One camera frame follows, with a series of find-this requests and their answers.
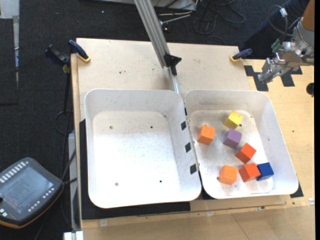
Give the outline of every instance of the orange cube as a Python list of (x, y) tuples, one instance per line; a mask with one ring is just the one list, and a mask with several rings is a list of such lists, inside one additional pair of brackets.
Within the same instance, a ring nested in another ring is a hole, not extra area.
[(215, 138), (215, 132), (215, 128), (204, 124), (199, 130), (197, 141), (209, 145)]
[(239, 158), (244, 164), (246, 164), (247, 162), (249, 162), (249, 160), (252, 159), (255, 153), (256, 150), (251, 145), (246, 143), (235, 156)]
[(241, 167), (241, 169), (239, 169), (239, 173), (243, 182), (252, 181), (261, 175), (257, 165), (254, 162)]
[(237, 181), (238, 169), (230, 165), (224, 165), (220, 169), (219, 182), (232, 185)]

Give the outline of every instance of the white tray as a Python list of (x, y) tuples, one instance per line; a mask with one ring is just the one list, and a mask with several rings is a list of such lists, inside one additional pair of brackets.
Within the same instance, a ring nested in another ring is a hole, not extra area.
[(93, 89), (84, 107), (88, 194), (96, 206), (184, 202), (200, 195), (197, 160), (178, 94)]
[[(253, 90), (194, 90), (185, 97), (195, 152), (202, 185), (216, 199), (229, 199), (294, 193), (299, 186), (275, 111), (268, 96)], [(242, 138), (236, 149), (223, 144), (229, 130), (223, 122), (231, 111), (243, 116), (236, 128)], [(215, 128), (215, 138), (210, 145), (198, 143), (202, 125)], [(243, 182), (240, 174), (232, 184), (220, 183), (220, 168), (230, 165), (240, 169), (244, 163), (235, 157), (248, 142), (257, 151), (247, 163), (269, 162), (274, 175), (269, 179)]]

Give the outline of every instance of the blue cube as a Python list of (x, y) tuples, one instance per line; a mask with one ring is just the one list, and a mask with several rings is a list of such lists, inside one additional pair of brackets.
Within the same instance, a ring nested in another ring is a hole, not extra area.
[(256, 178), (257, 181), (269, 179), (275, 174), (269, 162), (257, 164), (257, 167), (261, 173), (261, 175)]

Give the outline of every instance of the colored block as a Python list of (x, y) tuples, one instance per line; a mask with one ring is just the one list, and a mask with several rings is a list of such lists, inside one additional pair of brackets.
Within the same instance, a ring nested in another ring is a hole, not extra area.
[(257, 167), (261, 173), (261, 175), (256, 178), (257, 181), (269, 179), (272, 175), (275, 174), (269, 162), (260, 163), (257, 165)]
[(229, 129), (223, 139), (223, 144), (235, 149), (241, 141), (242, 133), (234, 129)]
[(243, 118), (244, 117), (242, 115), (238, 114), (235, 111), (232, 111), (227, 119), (223, 122), (223, 124), (230, 129), (236, 129)]
[(197, 141), (203, 144), (210, 145), (215, 138), (216, 129), (207, 125), (202, 125), (198, 133)]
[(252, 181), (261, 175), (257, 165), (254, 162), (241, 167), (239, 169), (239, 173), (243, 182)]
[(219, 172), (219, 182), (232, 185), (237, 181), (238, 169), (230, 165), (224, 165)]
[(235, 156), (246, 164), (252, 159), (256, 152), (257, 151), (250, 144), (246, 143)]

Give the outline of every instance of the wooden surface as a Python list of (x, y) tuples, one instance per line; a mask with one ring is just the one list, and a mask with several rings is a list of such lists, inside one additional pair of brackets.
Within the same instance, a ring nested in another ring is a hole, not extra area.
[[(156, 56), (153, 55), (154, 51), (152, 49), (137, 49), (139, 57), (137, 53), (135, 56), (132, 54), (130, 56), (130, 51), (136, 52), (131, 47), (131, 45), (134, 45), (134, 42), (131, 41), (129, 42), (130, 49), (124, 48), (126, 41), (77, 39), (77, 42), (91, 55), (92, 63), (95, 61), (93, 65), (89, 66), (82, 61), (78, 61), (75, 55), (71, 56), (76, 151), (79, 154), (79, 122), (84, 119), (83, 100), (86, 92), (94, 88), (117, 88), (115, 85), (119, 85), (119, 82), (112, 81), (110, 84), (108, 80), (112, 79), (112, 75), (110, 73), (101, 75), (100, 70), (110, 68), (110, 65), (113, 64), (113, 77), (120, 79), (121, 83), (129, 84), (130, 88), (133, 89), (151, 89), (153, 84), (159, 86), (157, 89), (167, 89), (169, 86), (167, 78), (159, 78), (161, 74), (166, 74), (166, 72), (163, 72), (157, 65), (154, 58)], [(105, 49), (102, 49), (103, 54), (100, 52), (101, 45), (105, 47)], [(230, 63), (230, 54), (238, 52), (238, 48), (232, 46), (170, 45), (172, 54), (182, 57), (182, 62), (187, 60), (183, 69), (187, 72), (194, 71), (192, 75), (184, 78), (184, 74), (179, 74), (178, 69), (180, 84), (188, 83), (186, 86), (182, 85), (181, 92), (183, 94), (189, 91), (188, 85), (192, 83), (203, 90), (215, 89), (215, 87), (223, 90), (256, 90), (253, 77), (245, 75), (243, 64), (251, 65), (254, 71), (260, 72), (264, 63), (263, 60), (243, 60), (236, 64)], [(122, 52), (129, 53), (126, 58), (128, 60), (132, 58), (132, 61), (134, 61), (131, 64), (137, 63), (139, 58), (143, 58), (145, 55), (149, 56), (147, 61), (150, 62), (149, 60), (151, 60), (151, 65), (140, 63), (142, 68), (135, 66), (136, 64), (133, 67), (138, 72), (140, 70), (140, 72), (145, 72), (149, 66), (154, 66), (151, 70), (153, 72), (158, 71), (157, 77), (153, 78), (152, 73), (149, 76), (143, 76), (142, 74), (140, 77), (144, 77), (146, 81), (135, 81), (135, 75), (128, 66), (130, 63), (128, 64), (126, 61), (122, 67), (119, 64), (119, 58), (116, 59), (117, 53), (122, 54), (120, 53), (120, 46), (122, 46)], [(111, 50), (115, 51), (111, 56), (103, 56), (110, 55), (108, 51)], [(201, 85), (199, 76), (192, 77), (199, 67), (202, 68), (202, 73), (210, 73), (215, 76), (216, 82), (207, 81)], [(232, 69), (236, 70), (236, 75), (228, 72)], [(272, 83), (268, 84), (269, 91), (265, 94), (270, 97), (273, 104), (304, 196), (296, 198), (291, 198), (290, 195), (261, 196), (228, 200), (202, 200), (199, 197), (191, 202), (191, 212), (82, 220), (81, 228), (84, 230), (85, 239), (105, 239), (106, 236), (110, 239), (127, 239), (128, 236), (128, 239), (197, 238), (228, 240), (235, 239), (235, 233), (238, 236), (236, 239), (264, 239), (261, 238), (261, 235), (258, 238), (259, 234), (246, 222), (256, 224), (257, 229), (264, 231), (265, 239), (272, 239), (274, 236), (272, 234), (278, 237), (274, 239), (287, 239), (287, 237), (290, 237), (289, 239), (315, 239), (315, 206), (310, 205), (311, 200), (315, 199), (314, 98), (306, 92), (307, 85), (314, 82), (314, 67), (304, 66), (302, 72), (303, 75), (292, 76), (295, 87), (284, 87), (281, 78), (276, 77)], [(80, 171), (79, 161), (80, 159), (77, 159), (78, 171)], [(267, 219), (264, 220), (265, 216), (262, 215), (266, 212), (269, 222)], [(270, 224), (270, 221), (281, 222), (283, 226), (279, 228), (278, 223)]]

